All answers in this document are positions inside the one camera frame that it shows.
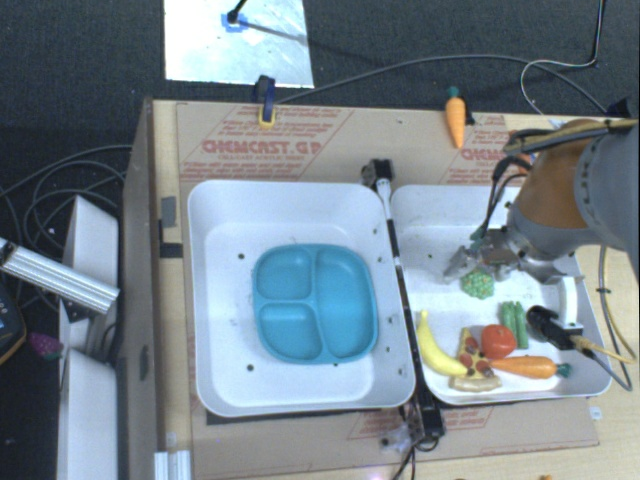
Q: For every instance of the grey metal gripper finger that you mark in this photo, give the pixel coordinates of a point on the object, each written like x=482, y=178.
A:
x=457, y=267
x=500, y=273

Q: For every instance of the toy pizza slice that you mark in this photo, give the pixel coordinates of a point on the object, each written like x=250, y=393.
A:
x=472, y=375

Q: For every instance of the brown cardboard board red print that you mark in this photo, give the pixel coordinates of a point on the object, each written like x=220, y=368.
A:
x=300, y=148

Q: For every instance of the green toy peas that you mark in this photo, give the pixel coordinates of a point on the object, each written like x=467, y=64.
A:
x=477, y=284

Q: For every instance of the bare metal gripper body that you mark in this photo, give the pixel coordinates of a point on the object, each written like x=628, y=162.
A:
x=505, y=253

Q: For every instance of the red toy tomato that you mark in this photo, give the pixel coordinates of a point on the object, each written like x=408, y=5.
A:
x=498, y=341

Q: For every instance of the green toy beans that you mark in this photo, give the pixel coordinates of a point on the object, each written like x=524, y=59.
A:
x=515, y=320

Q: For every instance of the thin black and white rod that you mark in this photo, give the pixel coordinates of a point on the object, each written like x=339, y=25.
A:
x=395, y=238

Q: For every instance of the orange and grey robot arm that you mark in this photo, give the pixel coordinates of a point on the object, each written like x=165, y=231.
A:
x=560, y=188

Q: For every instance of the white plastic tray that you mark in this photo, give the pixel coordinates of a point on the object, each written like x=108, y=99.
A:
x=430, y=248
x=300, y=208

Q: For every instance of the orange toy carrot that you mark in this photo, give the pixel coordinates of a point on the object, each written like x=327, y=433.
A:
x=455, y=118
x=525, y=366

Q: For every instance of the yellow banana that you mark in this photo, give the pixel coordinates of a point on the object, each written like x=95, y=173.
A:
x=435, y=353

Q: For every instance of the purple toy grapes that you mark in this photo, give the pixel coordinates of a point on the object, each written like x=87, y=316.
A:
x=44, y=345

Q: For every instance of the blue divided plate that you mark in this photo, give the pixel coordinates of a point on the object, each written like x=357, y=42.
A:
x=315, y=303

